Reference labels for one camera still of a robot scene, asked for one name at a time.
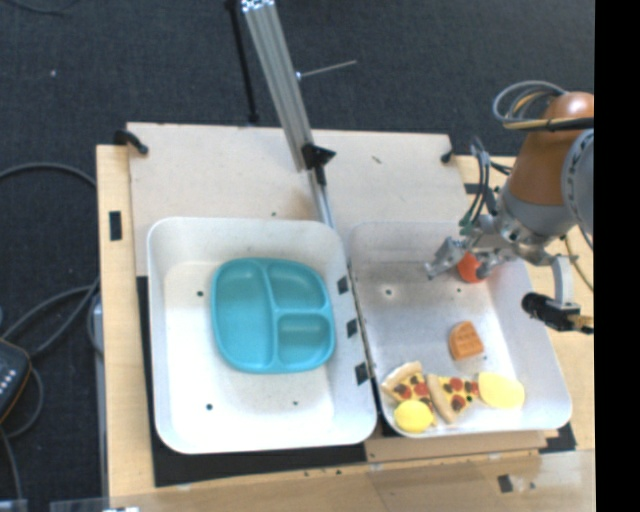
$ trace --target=yellow oval toy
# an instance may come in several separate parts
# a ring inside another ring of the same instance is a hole
[[[520,381],[504,375],[480,372],[478,375],[480,399],[491,407],[514,409],[524,404],[524,386]]]
[[[393,418],[396,420],[396,425],[398,425],[399,429],[412,434],[424,432],[434,420],[429,406],[420,400],[405,400],[401,402],[393,411]]]

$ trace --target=toy pizza slice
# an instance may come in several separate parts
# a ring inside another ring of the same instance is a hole
[[[455,423],[479,397],[478,383],[473,380],[428,374],[426,383],[438,414],[447,423]]]
[[[380,388],[397,402],[419,400],[435,413],[433,400],[419,361],[405,363],[391,372]]]

